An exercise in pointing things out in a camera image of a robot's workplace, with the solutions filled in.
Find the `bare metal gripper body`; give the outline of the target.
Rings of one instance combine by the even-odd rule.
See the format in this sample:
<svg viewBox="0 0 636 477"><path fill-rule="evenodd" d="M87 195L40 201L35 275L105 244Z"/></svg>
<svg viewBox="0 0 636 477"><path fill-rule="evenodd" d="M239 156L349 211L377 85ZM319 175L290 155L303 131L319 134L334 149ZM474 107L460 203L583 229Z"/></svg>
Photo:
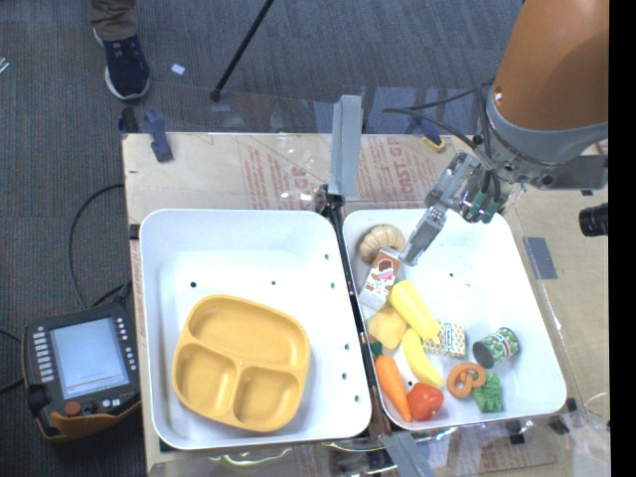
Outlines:
<svg viewBox="0 0 636 477"><path fill-rule="evenodd" d="M546 162L503 140L487 140L472 152L461 150L426 196L424 220L444 223L452 211L469 223L489 223L547 171Z"/></svg>

